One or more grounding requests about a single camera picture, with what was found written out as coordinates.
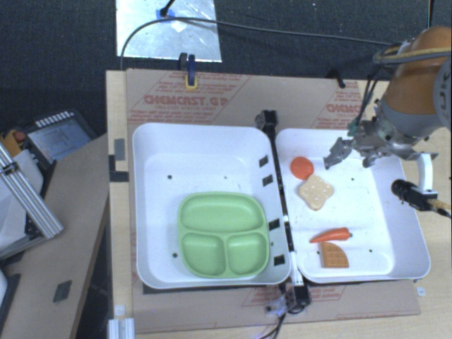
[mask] white tray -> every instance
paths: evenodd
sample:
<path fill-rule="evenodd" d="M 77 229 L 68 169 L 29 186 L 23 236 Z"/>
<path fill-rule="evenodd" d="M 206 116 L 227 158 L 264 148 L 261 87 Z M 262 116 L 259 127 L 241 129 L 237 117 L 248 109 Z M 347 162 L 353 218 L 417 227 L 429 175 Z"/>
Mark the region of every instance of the white tray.
<path fill-rule="evenodd" d="M 270 141 L 258 129 L 233 126 L 144 124 L 133 134 L 136 189 L 137 269 L 155 288 L 267 285 L 290 272 L 283 214 Z M 271 183 L 263 179 L 272 176 Z M 202 278 L 183 264 L 177 240 L 177 210 L 196 192 L 239 192 L 254 197 L 268 222 L 270 260 L 249 278 Z"/>
<path fill-rule="evenodd" d="M 323 157 L 344 131 L 285 129 L 276 138 L 282 180 L 297 265 L 316 283 L 421 278 L 430 268 L 429 254 L 414 208 L 402 205 L 391 192 L 396 179 L 404 179 L 400 160 L 394 156 L 363 168 L 355 151 L 326 170 Z M 335 193 L 318 211 L 298 196 L 303 182 L 290 172 L 293 158 L 309 158 L 315 174 L 332 184 Z M 348 227 L 352 238 L 334 242 L 346 253 L 349 268 L 322 268 L 319 245 L 309 240 L 318 233 Z"/>

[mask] metal plate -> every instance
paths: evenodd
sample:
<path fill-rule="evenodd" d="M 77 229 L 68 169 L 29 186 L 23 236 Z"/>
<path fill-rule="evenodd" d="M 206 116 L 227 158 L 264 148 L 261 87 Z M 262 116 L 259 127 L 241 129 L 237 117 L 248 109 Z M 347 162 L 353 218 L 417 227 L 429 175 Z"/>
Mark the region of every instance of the metal plate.
<path fill-rule="evenodd" d="M 169 0 L 117 0 L 117 55 L 127 37 L 140 25 L 160 18 L 159 11 Z M 213 0 L 176 0 L 169 16 L 215 20 Z M 206 23 L 172 21 L 144 28 L 130 41 L 125 57 L 178 59 L 182 52 L 197 61 L 221 62 L 217 26 Z"/>

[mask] yellow clip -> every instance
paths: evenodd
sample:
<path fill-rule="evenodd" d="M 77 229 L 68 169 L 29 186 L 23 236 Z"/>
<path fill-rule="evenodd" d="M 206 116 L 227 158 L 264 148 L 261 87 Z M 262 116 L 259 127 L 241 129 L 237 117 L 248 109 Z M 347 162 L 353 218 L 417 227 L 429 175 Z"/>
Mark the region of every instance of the yellow clip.
<path fill-rule="evenodd" d="M 193 85 L 189 85 L 189 75 L 185 74 L 185 88 L 187 90 L 195 90 L 198 88 L 198 77 L 195 76 L 195 83 Z"/>

